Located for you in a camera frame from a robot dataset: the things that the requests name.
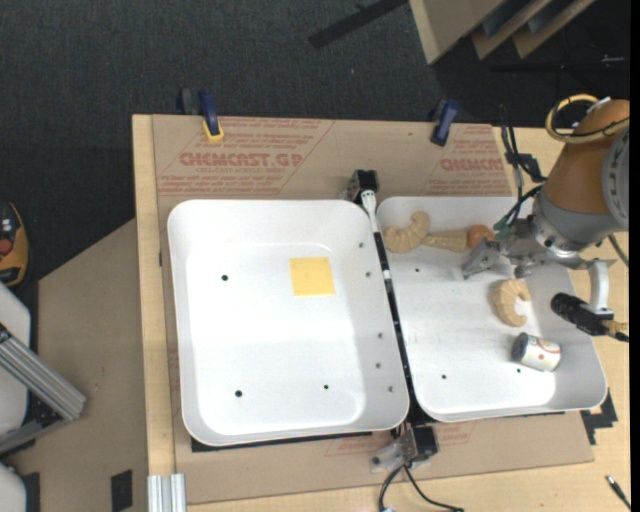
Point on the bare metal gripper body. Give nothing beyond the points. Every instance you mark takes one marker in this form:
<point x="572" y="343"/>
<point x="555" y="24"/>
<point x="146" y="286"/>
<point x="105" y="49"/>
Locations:
<point x="530" y="245"/>

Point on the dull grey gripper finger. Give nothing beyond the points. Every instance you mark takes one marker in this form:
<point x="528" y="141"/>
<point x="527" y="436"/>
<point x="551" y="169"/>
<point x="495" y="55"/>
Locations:
<point x="522" y="271"/>
<point x="479" y="259"/>

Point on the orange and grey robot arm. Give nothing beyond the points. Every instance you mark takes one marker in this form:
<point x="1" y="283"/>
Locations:
<point x="575" y="175"/>

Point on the beige toy croissant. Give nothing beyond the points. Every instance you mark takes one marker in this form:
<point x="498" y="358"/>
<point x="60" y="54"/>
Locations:
<point x="407" y="239"/>
<point x="507" y="300"/>

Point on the beige cone with orange top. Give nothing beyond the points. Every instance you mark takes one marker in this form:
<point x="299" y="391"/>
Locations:
<point x="450" y="240"/>

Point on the white plastic tray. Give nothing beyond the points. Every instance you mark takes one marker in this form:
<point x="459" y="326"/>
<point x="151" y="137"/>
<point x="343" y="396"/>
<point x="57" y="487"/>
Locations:
<point x="280" y="345"/>
<point x="460" y="340"/>

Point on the white can with black lid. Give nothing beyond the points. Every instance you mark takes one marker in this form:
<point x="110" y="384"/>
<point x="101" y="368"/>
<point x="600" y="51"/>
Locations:
<point x="540" y="353"/>

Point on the thin black and white rod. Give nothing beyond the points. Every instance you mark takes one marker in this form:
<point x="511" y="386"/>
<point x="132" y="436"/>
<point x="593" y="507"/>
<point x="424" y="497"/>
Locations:
<point x="395" y="310"/>

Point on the yellow cheese slice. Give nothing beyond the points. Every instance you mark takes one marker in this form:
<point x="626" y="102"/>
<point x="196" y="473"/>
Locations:
<point x="312" y="276"/>

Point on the brown cardboard board red print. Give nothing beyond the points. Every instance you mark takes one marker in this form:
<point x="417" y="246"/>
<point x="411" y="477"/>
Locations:
<point x="310" y="165"/>

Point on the black cylinder on white bracket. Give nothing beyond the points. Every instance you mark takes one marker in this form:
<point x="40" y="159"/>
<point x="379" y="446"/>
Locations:
<point x="575" y="308"/>

